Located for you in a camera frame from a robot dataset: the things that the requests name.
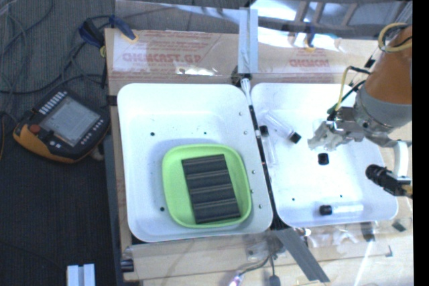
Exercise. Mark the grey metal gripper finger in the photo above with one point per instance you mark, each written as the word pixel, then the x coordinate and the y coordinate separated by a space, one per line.
pixel 320 142
pixel 322 129

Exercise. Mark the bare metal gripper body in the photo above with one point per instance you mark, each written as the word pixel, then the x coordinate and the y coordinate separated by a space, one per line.
pixel 355 130

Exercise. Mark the black cylinder on white bracket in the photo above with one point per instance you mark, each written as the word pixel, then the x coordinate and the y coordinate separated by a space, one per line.
pixel 385 177

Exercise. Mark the white plastic tray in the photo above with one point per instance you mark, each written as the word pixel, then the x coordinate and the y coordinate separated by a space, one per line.
pixel 355 177
pixel 140 177

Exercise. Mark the small black cap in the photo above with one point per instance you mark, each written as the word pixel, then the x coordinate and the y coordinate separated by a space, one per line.
pixel 323 159

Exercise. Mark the brown cardboard board red print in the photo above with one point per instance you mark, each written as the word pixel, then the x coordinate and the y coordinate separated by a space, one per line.
pixel 207 50

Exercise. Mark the green divided plate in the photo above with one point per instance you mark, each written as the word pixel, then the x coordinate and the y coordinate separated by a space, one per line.
pixel 172 184

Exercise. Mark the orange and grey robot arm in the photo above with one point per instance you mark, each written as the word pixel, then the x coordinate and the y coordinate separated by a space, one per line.
pixel 388 77

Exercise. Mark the black ribbed rectangular block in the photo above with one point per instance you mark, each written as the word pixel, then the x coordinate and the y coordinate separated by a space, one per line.
pixel 211 189

